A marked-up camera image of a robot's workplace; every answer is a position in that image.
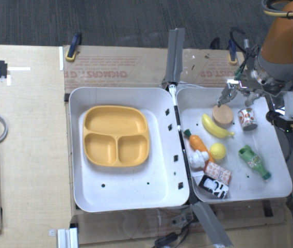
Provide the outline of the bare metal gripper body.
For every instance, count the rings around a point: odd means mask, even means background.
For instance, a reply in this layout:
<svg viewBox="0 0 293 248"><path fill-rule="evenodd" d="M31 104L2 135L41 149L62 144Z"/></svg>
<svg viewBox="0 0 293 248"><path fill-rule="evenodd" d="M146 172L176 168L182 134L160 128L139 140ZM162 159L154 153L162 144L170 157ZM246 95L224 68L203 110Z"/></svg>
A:
<svg viewBox="0 0 293 248"><path fill-rule="evenodd" d="M289 91L289 79L280 70L252 69L235 72L240 92L254 92L257 94L278 95L282 91Z"/></svg>

